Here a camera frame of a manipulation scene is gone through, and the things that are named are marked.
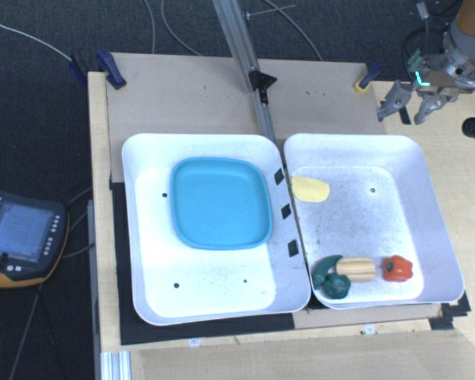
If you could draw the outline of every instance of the green light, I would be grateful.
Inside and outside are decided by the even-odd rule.
[[[427,83],[427,82],[423,82],[422,79],[420,78],[420,74],[419,74],[419,71],[415,72],[415,76],[417,77],[417,81],[418,83],[421,85],[421,86],[424,86],[424,87],[429,87],[431,85],[431,83]]]

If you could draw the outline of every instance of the robotic hand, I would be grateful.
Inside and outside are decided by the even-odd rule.
[[[455,20],[443,36],[440,54],[421,55],[417,50],[408,60],[411,83],[395,81],[377,108],[380,121],[404,108],[413,92],[422,97],[415,124],[426,121],[435,110],[454,102],[461,93],[475,90],[475,0],[464,0]]]

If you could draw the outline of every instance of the black floor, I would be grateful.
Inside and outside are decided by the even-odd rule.
[[[154,29],[143,0],[0,0],[1,25],[60,50],[0,28],[0,190],[70,202],[91,184],[87,91],[70,73],[65,55],[97,70],[101,48],[230,54],[210,0],[164,1],[169,27],[189,49],[162,21],[162,0],[147,1]],[[378,79],[392,81],[408,79],[402,52],[439,49],[462,0],[419,0],[431,12],[427,38],[417,0],[269,1],[295,5],[285,13],[316,51],[285,17],[264,13],[252,15],[249,24],[257,57],[379,63]],[[261,0],[240,2],[251,14],[271,9]],[[71,205],[72,221],[84,218],[90,197],[87,192]],[[87,246],[87,235],[83,219],[69,236],[67,252]],[[45,282],[18,357],[38,290],[0,290],[0,380],[11,373],[15,379],[93,378],[88,254],[61,260]]]

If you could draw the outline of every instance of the white tray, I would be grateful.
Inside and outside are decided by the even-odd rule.
[[[424,155],[411,139],[391,135],[292,135],[284,146],[290,177],[329,184],[326,201],[294,198],[310,271],[323,257],[370,257],[377,279],[352,283],[348,296],[317,299],[335,309],[453,302],[464,291]],[[382,278],[382,262],[413,262],[403,283]]]
[[[239,159],[264,174],[273,222],[267,242],[252,249],[206,250],[177,236],[171,172],[178,162],[196,157]],[[283,218],[282,208],[293,207],[287,179],[276,183],[283,167],[271,141],[258,135],[138,134],[125,142],[122,158],[132,296],[144,321],[172,325],[294,312],[307,304],[310,279],[294,213]]]

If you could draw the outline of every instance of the tray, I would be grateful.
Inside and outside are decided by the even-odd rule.
[[[272,232],[271,202],[258,168],[230,158],[189,158],[171,173],[174,228],[194,248],[254,248]]]
[[[325,201],[294,198],[310,271],[324,257],[370,257],[377,279],[352,283],[335,308],[453,302],[464,291],[458,261],[447,233],[420,147],[393,135],[292,135],[284,145],[290,177],[323,181]],[[403,283],[382,278],[385,258],[399,254],[413,262]]]
[[[197,249],[173,223],[170,182],[189,158],[230,158],[264,176],[272,213],[267,241],[250,249]],[[290,313],[310,298],[287,179],[277,147],[259,135],[138,134],[122,149],[132,299],[152,325]]]

